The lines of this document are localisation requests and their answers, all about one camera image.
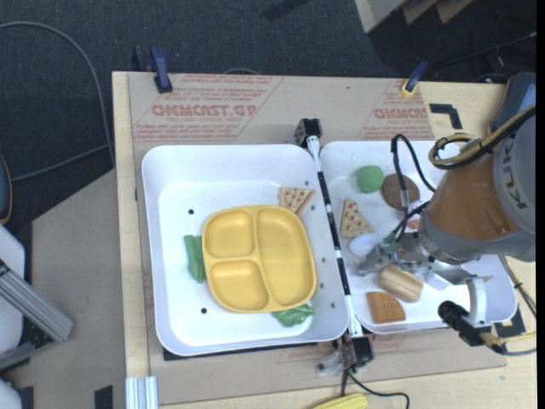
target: yellow divided plate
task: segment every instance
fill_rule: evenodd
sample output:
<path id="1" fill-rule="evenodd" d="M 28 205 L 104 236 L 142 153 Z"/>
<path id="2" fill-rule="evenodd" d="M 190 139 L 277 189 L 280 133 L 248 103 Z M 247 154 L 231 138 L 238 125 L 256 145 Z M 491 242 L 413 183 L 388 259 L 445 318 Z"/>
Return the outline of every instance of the yellow divided plate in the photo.
<path id="1" fill-rule="evenodd" d="M 307 231 L 282 206 L 216 212 L 204 224 L 203 256 L 212 295 L 234 312 L 296 308 L 316 289 Z"/>

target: black floor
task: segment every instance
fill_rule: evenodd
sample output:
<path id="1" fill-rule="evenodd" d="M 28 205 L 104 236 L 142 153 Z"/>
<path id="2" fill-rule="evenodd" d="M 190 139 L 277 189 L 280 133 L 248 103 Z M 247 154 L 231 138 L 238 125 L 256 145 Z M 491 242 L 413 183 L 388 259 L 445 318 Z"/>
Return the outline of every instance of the black floor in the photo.
<path id="1" fill-rule="evenodd" d="M 172 72 L 246 67 L 272 75 L 503 83 L 536 70 L 536 0 L 476 0 L 443 24 L 435 9 L 408 26 L 394 13 L 371 34 L 353 0 L 0 0 L 0 25 L 44 23 L 87 54 L 112 129 L 111 73 L 130 70 L 132 49 L 160 46 Z M 434 68 L 441 62 L 491 51 Z M 49 173 L 27 173 L 103 146 L 91 71 L 68 40 L 36 26 L 0 30 L 0 150 L 15 180 L 14 232 L 112 168 L 107 150 Z"/>

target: green ball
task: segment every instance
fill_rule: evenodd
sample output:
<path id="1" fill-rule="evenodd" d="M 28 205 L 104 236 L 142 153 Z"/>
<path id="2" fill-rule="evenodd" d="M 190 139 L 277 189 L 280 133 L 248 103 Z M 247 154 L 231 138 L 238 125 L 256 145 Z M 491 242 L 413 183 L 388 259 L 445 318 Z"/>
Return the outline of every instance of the green ball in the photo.
<path id="1" fill-rule="evenodd" d="M 384 183 L 384 173 L 377 165 L 366 165 L 356 171 L 358 188 L 362 193 L 370 194 L 378 191 Z"/>

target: wooden table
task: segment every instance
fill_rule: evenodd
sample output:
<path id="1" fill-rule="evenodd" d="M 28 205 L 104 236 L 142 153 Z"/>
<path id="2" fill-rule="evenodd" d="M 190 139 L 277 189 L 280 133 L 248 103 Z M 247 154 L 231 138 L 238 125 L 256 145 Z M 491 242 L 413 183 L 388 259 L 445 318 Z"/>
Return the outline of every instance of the wooden table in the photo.
<path id="1" fill-rule="evenodd" d="M 313 88 L 313 79 L 300 80 L 302 86 L 308 81 Z M 328 79 L 330 84 L 346 84 L 342 78 Z M 118 175 L 119 234 L 123 277 L 123 321 L 125 338 L 125 361 L 127 377 L 144 378 L 151 374 L 148 355 L 148 340 L 144 304 L 144 289 L 141 268 L 141 238 L 139 235 L 138 208 L 135 201 L 135 159 L 133 155 L 132 121 L 130 116 L 129 73 L 114 72 L 112 75 L 115 142 Z M 448 84 L 420 83 L 422 99 L 429 113 L 430 103 L 455 105 L 467 132 L 482 135 L 486 122 L 494 112 L 504 94 L 503 85 L 494 84 Z M 448 119 L 438 119 L 429 114 L 433 133 L 445 135 L 452 132 Z M 535 296 L 535 263 L 514 262 L 517 275 L 525 282 L 526 289 Z M 533 330 L 535 323 L 531 314 L 520 302 L 525 323 Z M 514 343 L 512 350 L 528 349 L 535 340 Z M 374 382 L 370 386 L 379 392 L 403 391 L 411 398 L 412 407 L 536 407 L 536 355 L 507 358 L 500 368 L 458 373 L 446 373 L 431 377 L 412 377 Z M 168 408 L 208 407 L 312 407 L 322 400 L 337 397 L 339 386 L 278 392 L 217 400 L 162 406 Z M 348 387 L 357 392 L 356 385 Z M 381 399 L 370 396 L 370 407 L 403 407 L 400 398 Z"/>

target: blue clip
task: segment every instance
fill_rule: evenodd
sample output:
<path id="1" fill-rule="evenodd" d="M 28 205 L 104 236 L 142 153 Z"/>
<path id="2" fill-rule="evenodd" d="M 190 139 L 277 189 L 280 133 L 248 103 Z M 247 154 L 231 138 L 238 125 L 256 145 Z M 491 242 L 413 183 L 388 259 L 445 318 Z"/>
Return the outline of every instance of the blue clip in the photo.
<path id="1" fill-rule="evenodd" d="M 159 93 L 171 92 L 172 84 L 170 83 L 169 74 L 167 73 L 167 58 L 164 52 L 159 47 L 153 47 L 150 52 L 150 60 L 152 61 L 152 69 L 157 72 L 157 76 L 153 79 L 157 85 Z"/>
<path id="2" fill-rule="evenodd" d="M 410 74 L 409 78 L 404 81 L 403 86 L 401 87 L 401 94 L 405 98 L 411 98 L 416 92 L 416 84 L 427 70 L 427 62 L 421 60 L 413 72 Z"/>

